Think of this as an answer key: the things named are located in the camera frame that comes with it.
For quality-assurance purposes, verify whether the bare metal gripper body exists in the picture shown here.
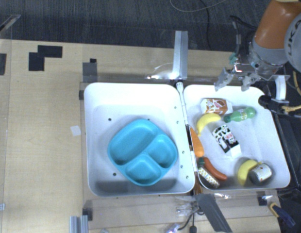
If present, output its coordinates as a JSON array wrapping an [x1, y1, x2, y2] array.
[[232, 54, 284, 83]]

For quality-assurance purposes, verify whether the orange and white carton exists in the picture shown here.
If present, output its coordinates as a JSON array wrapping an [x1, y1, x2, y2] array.
[[200, 98, 234, 116]]

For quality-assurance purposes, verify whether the green bottle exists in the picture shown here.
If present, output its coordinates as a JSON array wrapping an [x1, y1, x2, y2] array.
[[223, 106, 257, 124]]

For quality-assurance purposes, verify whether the yellow banana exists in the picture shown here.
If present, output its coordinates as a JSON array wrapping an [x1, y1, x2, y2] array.
[[196, 113, 222, 137], [237, 159, 262, 187]]

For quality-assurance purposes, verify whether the white plastic tray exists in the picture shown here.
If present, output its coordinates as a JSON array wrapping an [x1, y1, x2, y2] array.
[[83, 82, 196, 198], [183, 84, 292, 192]]

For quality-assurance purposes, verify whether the black and white carton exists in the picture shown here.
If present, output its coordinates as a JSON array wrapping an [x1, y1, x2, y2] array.
[[211, 124, 242, 158]]

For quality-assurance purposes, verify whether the orange carrot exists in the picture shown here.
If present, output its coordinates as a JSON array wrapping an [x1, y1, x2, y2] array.
[[189, 127, 205, 158]]

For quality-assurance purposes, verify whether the red sausage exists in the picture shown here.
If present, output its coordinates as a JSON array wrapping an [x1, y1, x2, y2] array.
[[203, 157, 228, 182]]

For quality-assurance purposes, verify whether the small silver can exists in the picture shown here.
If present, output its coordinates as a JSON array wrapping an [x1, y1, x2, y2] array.
[[248, 163, 273, 186]]

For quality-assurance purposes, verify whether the patterned bottle with dark cap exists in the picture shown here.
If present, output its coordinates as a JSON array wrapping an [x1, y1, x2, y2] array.
[[197, 157, 221, 189]]

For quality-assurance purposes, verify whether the blue divided plate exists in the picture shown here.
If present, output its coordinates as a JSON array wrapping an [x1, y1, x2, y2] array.
[[107, 119, 179, 187]]

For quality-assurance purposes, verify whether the black cylinder on white bracket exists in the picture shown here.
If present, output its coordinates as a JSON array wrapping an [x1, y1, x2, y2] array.
[[258, 75, 290, 115]]

